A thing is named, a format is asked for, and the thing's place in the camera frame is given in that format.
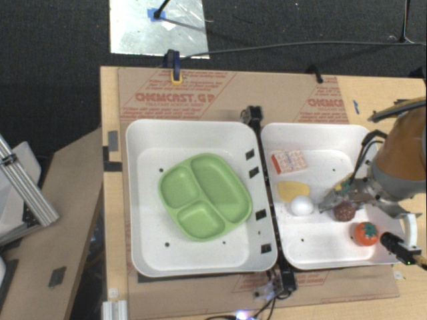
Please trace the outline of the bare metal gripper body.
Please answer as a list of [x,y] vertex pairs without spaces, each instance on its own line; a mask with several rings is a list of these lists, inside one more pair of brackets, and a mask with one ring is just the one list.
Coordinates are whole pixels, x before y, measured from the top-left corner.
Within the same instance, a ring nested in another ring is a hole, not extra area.
[[371,205],[390,217],[404,217],[409,214],[401,205],[401,199],[386,192],[373,178],[355,179],[344,199],[355,205]]

